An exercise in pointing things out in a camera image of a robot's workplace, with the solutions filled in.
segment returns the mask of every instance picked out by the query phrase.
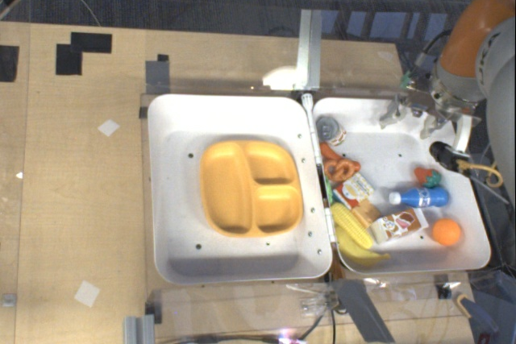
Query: orange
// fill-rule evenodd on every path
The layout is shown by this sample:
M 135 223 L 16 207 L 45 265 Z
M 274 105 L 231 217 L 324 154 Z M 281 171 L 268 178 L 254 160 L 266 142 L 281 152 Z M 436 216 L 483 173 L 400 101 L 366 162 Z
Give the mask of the orange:
M 441 245 L 453 245 L 459 241 L 460 233 L 459 224 L 450 218 L 439 219 L 432 228 L 432 238 Z

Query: white square marker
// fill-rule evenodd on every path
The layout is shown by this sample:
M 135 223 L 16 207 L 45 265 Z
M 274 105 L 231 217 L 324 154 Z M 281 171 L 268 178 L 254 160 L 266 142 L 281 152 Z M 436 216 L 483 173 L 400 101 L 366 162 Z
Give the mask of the white square marker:
M 79 287 L 77 293 L 75 294 L 75 299 L 81 304 L 87 305 L 91 308 L 94 306 L 95 300 L 97 300 L 99 293 L 100 288 L 95 287 L 88 281 L 82 281 L 81 287 Z
M 105 136 L 112 136 L 113 133 L 120 128 L 120 125 L 111 119 L 105 121 L 98 130 L 101 131 Z

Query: wooden table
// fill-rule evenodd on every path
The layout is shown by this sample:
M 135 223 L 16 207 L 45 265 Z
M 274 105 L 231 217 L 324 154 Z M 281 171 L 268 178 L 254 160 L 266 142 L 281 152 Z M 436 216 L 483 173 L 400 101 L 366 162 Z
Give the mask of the wooden table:
M 82 76 L 57 76 L 56 45 L 69 44 L 72 31 L 112 34 L 112 53 L 85 53 Z M 0 44 L 20 47 L 19 78 L 0 83 L 0 160 L 12 161 L 0 165 L 9 200 L 0 200 L 0 292 L 18 295 L 15 308 L 0 308 L 0 341 L 120 343 L 123 318 L 143 315 L 148 294 L 139 119 L 146 60 L 169 55 L 172 83 L 259 85 L 268 71 L 295 65 L 298 41 L 0 23 Z M 323 81 L 395 88 L 399 76 L 393 45 L 322 42 Z M 98 130 L 107 120 L 119 124 L 110 137 Z M 22 180 L 12 176 L 17 167 Z M 91 307 L 74 299 L 83 281 L 99 289 Z M 381 313 L 405 311 L 388 321 L 399 342 L 414 342 L 414 334 L 471 342 L 466 319 L 449 302 L 386 305 Z M 345 317 L 339 342 L 360 341 Z M 331 328 L 310 337 L 330 342 Z

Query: pretzel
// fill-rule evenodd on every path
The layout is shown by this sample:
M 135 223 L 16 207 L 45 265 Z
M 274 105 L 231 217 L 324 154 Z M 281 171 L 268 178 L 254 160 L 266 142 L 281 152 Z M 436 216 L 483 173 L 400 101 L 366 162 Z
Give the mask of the pretzel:
M 354 160 L 325 160 L 324 173 L 329 180 L 344 182 L 360 170 L 360 164 Z

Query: yellow plate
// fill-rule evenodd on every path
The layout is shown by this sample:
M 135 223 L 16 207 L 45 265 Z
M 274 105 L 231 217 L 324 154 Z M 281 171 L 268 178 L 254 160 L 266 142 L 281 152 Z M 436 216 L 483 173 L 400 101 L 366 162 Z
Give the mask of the yellow plate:
M 206 219 L 221 234 L 265 237 L 292 230 L 302 218 L 298 170 L 274 143 L 216 143 L 201 159 Z

